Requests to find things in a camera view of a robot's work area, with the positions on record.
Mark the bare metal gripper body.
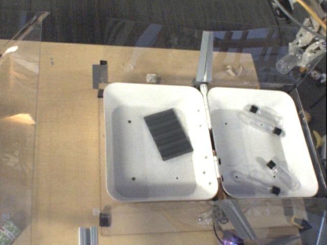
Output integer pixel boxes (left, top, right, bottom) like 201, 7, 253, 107
302, 16, 327, 45

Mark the clear plastic bottle black cap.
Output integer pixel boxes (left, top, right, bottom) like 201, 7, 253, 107
238, 111, 283, 136
229, 169, 282, 196
244, 104, 284, 126
256, 157, 301, 191

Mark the thin black and white rod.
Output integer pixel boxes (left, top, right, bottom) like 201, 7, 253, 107
199, 83, 224, 200

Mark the white plastic tray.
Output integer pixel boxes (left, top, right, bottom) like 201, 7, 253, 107
103, 82, 219, 203
206, 86, 320, 199

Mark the black ribbed rack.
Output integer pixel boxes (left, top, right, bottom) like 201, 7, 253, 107
143, 108, 195, 162

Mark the green printed packet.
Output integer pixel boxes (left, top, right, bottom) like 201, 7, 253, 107
0, 219, 21, 245

